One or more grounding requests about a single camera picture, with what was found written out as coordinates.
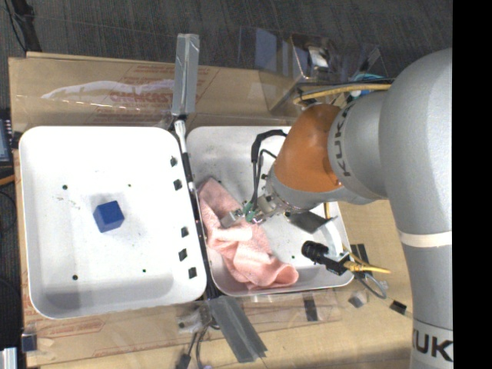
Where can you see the pink cloth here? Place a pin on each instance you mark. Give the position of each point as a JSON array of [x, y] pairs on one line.
[[246, 252]]

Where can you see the black cylinder on white bracket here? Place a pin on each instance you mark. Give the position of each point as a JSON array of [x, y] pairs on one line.
[[316, 251]]

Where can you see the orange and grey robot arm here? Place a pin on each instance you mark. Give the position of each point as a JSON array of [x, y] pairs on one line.
[[419, 137]]

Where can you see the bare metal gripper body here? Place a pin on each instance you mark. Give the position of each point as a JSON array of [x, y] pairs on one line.
[[269, 207]]

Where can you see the white plastic tray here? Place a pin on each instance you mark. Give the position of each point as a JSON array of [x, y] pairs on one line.
[[227, 152], [115, 267]]

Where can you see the blue cube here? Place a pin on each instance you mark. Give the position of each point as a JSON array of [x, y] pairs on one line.
[[108, 217]]

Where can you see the brown cardboard board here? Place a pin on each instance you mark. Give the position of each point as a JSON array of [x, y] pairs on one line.
[[77, 69]]

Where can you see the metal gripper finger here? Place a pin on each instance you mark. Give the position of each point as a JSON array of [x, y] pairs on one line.
[[230, 219]]

